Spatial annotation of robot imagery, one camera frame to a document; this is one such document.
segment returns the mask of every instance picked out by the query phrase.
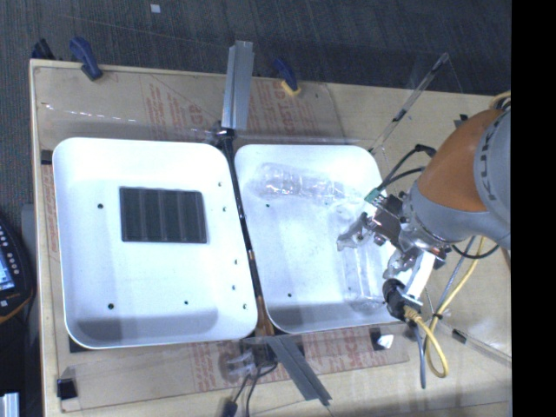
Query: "cable connector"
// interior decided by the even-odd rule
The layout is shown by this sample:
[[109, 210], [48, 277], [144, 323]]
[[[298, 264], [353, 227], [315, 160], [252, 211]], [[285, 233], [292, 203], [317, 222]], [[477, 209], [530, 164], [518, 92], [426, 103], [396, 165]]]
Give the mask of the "cable connector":
[[422, 143], [418, 143], [417, 145], [415, 145], [415, 151], [424, 151], [425, 153], [427, 153], [428, 157], [433, 157], [434, 155], [436, 155], [436, 150], [433, 147], [423, 145]]
[[404, 287], [405, 285], [403, 282], [397, 278], [390, 278], [382, 285], [382, 294], [384, 295], [388, 312], [394, 318], [401, 321], [406, 320], [405, 307], [407, 305], [407, 301], [401, 293], [401, 290]]
[[381, 190], [377, 187], [375, 189], [372, 189], [367, 196], [365, 196], [365, 201], [368, 202], [369, 204], [372, 204], [373, 201], [379, 197], [379, 195], [381, 194]]
[[237, 403], [231, 400], [226, 401], [222, 410], [222, 417], [234, 417], [235, 413], [237, 413]]

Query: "gray carpet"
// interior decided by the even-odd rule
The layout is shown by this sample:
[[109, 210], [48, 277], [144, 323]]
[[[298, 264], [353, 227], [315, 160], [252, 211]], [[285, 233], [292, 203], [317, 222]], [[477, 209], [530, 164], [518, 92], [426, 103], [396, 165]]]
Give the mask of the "gray carpet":
[[[248, 40], [258, 76], [276, 76], [281, 57], [301, 80], [400, 88], [447, 52], [454, 73], [431, 89], [511, 88], [512, 0], [0, 0], [0, 29], [0, 213], [17, 229], [32, 202], [27, 71], [42, 37], [64, 60], [83, 36], [99, 63], [217, 73]], [[0, 391], [24, 387], [16, 370], [0, 370]]]

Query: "black cord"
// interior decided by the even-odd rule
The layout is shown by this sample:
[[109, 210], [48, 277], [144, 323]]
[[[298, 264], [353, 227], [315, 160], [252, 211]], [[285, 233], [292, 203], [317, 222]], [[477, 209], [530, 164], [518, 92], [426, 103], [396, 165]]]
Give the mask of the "black cord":
[[391, 178], [387, 181], [387, 183], [384, 183], [384, 182], [383, 182], [383, 183], [382, 183], [381, 185], [379, 185], [376, 189], [377, 189], [377, 190], [383, 190], [383, 189], [385, 189], [388, 185], [390, 185], [390, 184], [392, 184], [392, 183], [394, 183], [394, 182], [396, 182], [396, 181], [399, 181], [401, 178], [406, 177], [406, 176], [409, 176], [409, 175], [412, 175], [413, 173], [420, 173], [420, 172], [423, 171], [424, 169], [425, 169], [424, 167], [418, 167], [418, 168], [416, 168], [416, 169], [411, 169], [411, 170], [408, 170], [408, 171], [404, 171], [403, 173], [400, 173], [399, 175], [396, 175], [396, 176], [394, 176], [394, 177], [391, 177]]
[[257, 384], [257, 381], [259, 381], [259, 379], [261, 379], [265, 375], [270, 374], [277, 367], [278, 367], [278, 363], [275, 362], [273, 365], [271, 365], [270, 369], [268, 369], [266, 372], [264, 372], [262, 374], [261, 374], [262, 367], [257, 368], [257, 374], [256, 374], [255, 378], [253, 379], [253, 383], [251, 383], [251, 388], [249, 389], [249, 394], [247, 396], [247, 401], [245, 402], [245, 417], [249, 417], [249, 401], [251, 400], [251, 395], [253, 395], [253, 391], [255, 390], [255, 386]]
[[394, 165], [394, 167], [390, 170], [390, 173], [387, 174], [387, 176], [384, 178], [383, 182], [381, 185], [383, 185], [383, 189], [384, 187], [386, 187], [388, 184], [392, 183], [391, 179], [393, 178], [394, 174], [396, 173], [396, 171], [398, 171], [400, 169], [400, 167], [403, 165], [403, 163], [409, 158], [411, 157], [411, 155], [415, 154], [415, 153], [419, 153], [421, 151], [424, 151], [425, 153], [427, 153], [427, 155], [429, 157], [433, 157], [436, 154], [436, 150], [432, 147], [429, 147], [427, 145], [422, 145], [420, 143], [418, 143], [417, 145], [415, 145], [415, 147], [408, 151], [401, 159], [400, 161]]
[[245, 385], [247, 384], [247, 380], [249, 380], [250, 378], [251, 378], [251, 374], [247, 374], [245, 376], [245, 378], [243, 379], [242, 385], [240, 386], [240, 390], [237, 392], [237, 394], [235, 395], [235, 398], [232, 400], [234, 403], [236, 403], [237, 399], [240, 398], [240, 395], [242, 394], [242, 391], [245, 388]]
[[462, 252], [461, 250], [459, 250], [455, 244], [452, 244], [451, 246], [453, 248], [453, 250], [455, 250], [455, 253], [457, 253], [460, 256], [463, 256], [465, 258], [469, 258], [470, 260], [480, 260], [482, 258], [487, 258], [487, 256], [492, 255], [496, 250], [498, 250], [498, 248], [500, 247], [498, 244], [496, 244], [493, 248], [491, 248], [490, 250], [488, 250], [488, 252], [485, 252], [484, 254], [480, 254], [480, 255], [470, 255], [466, 252]]

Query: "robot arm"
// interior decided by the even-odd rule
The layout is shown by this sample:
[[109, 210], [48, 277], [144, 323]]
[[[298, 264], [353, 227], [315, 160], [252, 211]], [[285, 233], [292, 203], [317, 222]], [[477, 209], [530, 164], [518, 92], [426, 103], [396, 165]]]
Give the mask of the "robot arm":
[[[408, 194], [366, 198], [375, 207], [338, 237], [338, 249], [391, 242], [383, 293], [390, 314], [419, 308], [420, 293], [451, 246], [483, 235], [510, 249], [510, 109], [487, 109], [464, 121], [441, 145]], [[411, 269], [404, 286], [395, 276]]]

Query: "black cable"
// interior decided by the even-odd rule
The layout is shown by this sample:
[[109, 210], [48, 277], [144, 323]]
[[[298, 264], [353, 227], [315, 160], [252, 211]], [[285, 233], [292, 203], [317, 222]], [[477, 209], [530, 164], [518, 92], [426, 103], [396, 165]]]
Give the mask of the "black cable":
[[401, 178], [406, 177], [406, 176], [409, 176], [409, 175], [412, 175], [413, 173], [420, 173], [420, 172], [422, 172], [424, 169], [425, 169], [424, 167], [417, 167], [416, 169], [411, 169], [411, 170], [408, 170], [408, 171], [404, 171], [403, 173], [400, 173], [399, 175], [396, 175], [396, 176], [390, 178], [390, 180], [389, 180], [387, 183], [384, 183], [384, 182], [383, 182], [383, 183], [382, 183], [381, 185], [379, 185], [376, 189], [377, 189], [377, 190], [383, 190], [383, 189], [385, 189], [388, 185], [390, 185], [390, 184], [392, 184], [392, 183], [394, 183], [394, 182], [396, 182], [396, 181], [399, 181]]
[[419, 327], [412, 322], [409, 326], [415, 334], [415, 339], [417, 340], [417, 346], [419, 347], [419, 361], [420, 361], [420, 386], [425, 389], [427, 387], [427, 372], [425, 369], [425, 346], [423, 345], [423, 340], [419, 333]]
[[253, 383], [251, 383], [251, 388], [249, 389], [249, 394], [247, 396], [247, 401], [245, 402], [245, 417], [249, 417], [249, 401], [251, 400], [251, 395], [253, 395], [253, 391], [255, 390], [255, 386], [257, 384], [257, 381], [259, 381], [259, 379], [261, 379], [262, 377], [264, 377], [265, 375], [270, 374], [272, 371], [274, 371], [276, 368], [278, 367], [278, 363], [274, 363], [269, 370], [267, 370], [266, 372], [261, 374], [261, 370], [262, 367], [258, 367], [257, 368], [257, 374], [255, 376], [255, 378], [253, 379]]
[[379, 185], [379, 187], [377, 187], [377, 189], [380, 191], [382, 189], [384, 189], [387, 185], [391, 184], [393, 182], [393, 177], [396, 173], [396, 171], [398, 171], [400, 169], [400, 167], [403, 165], [403, 163], [409, 159], [409, 157], [411, 157], [411, 155], [415, 154], [415, 153], [419, 153], [421, 151], [424, 151], [425, 153], [427, 153], [427, 155], [429, 157], [433, 157], [436, 154], [436, 150], [433, 147], [429, 147], [427, 145], [422, 145], [420, 143], [418, 143], [417, 145], [415, 145], [415, 147], [411, 150], [409, 150], [399, 161], [397, 164], [394, 165], [394, 167], [390, 170], [390, 173], [387, 174], [387, 176], [384, 178], [384, 180], [382, 181], [382, 184]]
[[235, 395], [235, 398], [232, 400], [234, 403], [236, 403], [237, 399], [240, 398], [240, 395], [242, 394], [242, 391], [245, 388], [245, 385], [247, 384], [247, 380], [249, 380], [250, 378], [251, 378], [251, 374], [247, 374], [245, 376], [245, 378], [243, 379], [242, 385], [240, 386], [240, 390], [237, 392], [237, 394]]
[[484, 254], [480, 254], [480, 255], [470, 255], [466, 252], [462, 252], [461, 250], [459, 250], [455, 244], [452, 244], [451, 246], [453, 248], [453, 250], [455, 250], [455, 253], [457, 253], [460, 256], [463, 256], [465, 258], [469, 258], [470, 260], [481, 260], [482, 258], [487, 258], [487, 256], [492, 255], [496, 250], [498, 250], [498, 248], [500, 247], [498, 244], [496, 244], [493, 248], [491, 248], [490, 250], [488, 250], [487, 252], [485, 252]]

